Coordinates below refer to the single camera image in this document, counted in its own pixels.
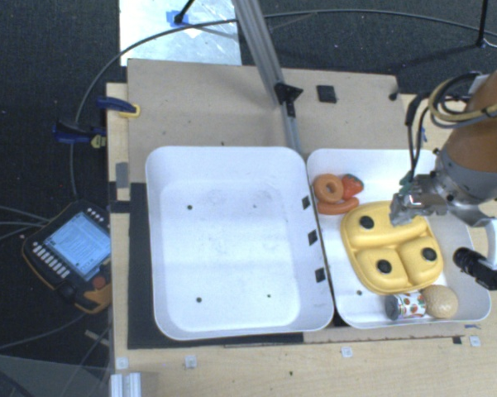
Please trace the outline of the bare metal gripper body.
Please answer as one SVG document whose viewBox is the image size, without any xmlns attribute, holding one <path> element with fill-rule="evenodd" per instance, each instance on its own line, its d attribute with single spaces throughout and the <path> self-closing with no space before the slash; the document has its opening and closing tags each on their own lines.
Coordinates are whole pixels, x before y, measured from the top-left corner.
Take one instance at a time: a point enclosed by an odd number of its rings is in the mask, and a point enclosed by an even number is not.
<svg viewBox="0 0 497 397">
<path fill-rule="evenodd" d="M 392 206 L 403 211 L 415 209 L 418 216 L 452 216 L 468 226 L 485 226 L 494 218 L 480 205 L 497 198 L 497 175 L 472 171 L 451 176 L 445 171 L 427 175 L 405 175 L 400 189 L 392 198 Z"/>
</svg>

